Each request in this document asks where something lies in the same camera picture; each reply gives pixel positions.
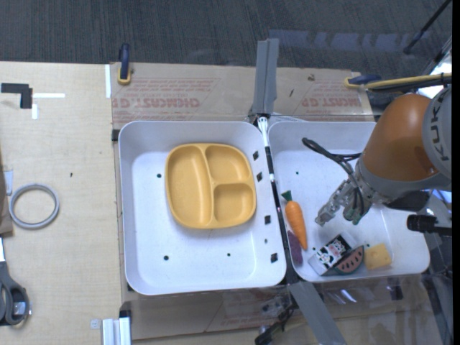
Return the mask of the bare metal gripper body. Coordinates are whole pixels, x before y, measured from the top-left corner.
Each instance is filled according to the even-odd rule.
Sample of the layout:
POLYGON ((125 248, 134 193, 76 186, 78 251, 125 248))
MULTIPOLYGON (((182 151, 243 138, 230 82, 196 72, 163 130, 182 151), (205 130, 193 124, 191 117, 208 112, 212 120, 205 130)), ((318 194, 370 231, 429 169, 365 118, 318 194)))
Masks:
POLYGON ((331 196, 332 202, 337 202, 344 209, 353 211, 368 211, 372 205, 374 191, 362 181, 343 181, 331 196))

